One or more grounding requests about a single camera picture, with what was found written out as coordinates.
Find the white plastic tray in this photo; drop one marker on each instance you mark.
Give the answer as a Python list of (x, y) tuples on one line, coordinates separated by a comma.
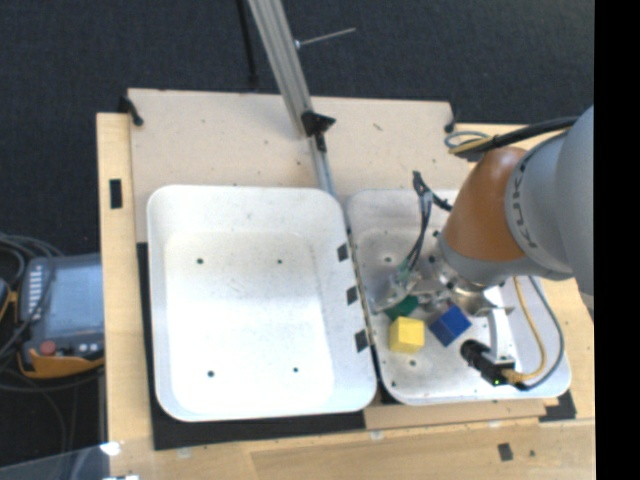
[(430, 373), (250, 318)]

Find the green cube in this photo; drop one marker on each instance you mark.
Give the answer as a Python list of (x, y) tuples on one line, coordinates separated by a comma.
[(404, 309)]

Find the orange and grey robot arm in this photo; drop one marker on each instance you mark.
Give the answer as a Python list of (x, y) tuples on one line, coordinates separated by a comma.
[(500, 208)]

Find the black cylinder on white bracket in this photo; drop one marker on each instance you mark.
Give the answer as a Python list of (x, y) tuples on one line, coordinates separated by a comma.
[(481, 359)]

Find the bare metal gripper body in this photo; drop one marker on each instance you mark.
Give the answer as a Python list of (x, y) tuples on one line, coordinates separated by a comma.
[(462, 295)]

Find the pale wood board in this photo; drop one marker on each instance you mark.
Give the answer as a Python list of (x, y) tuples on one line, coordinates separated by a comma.
[(225, 138)]

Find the yellow cube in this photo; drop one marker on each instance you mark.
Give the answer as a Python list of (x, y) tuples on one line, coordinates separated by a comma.
[(407, 334)]

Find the blue cube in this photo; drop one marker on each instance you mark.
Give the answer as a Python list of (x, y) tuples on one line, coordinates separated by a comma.
[(450, 325)]

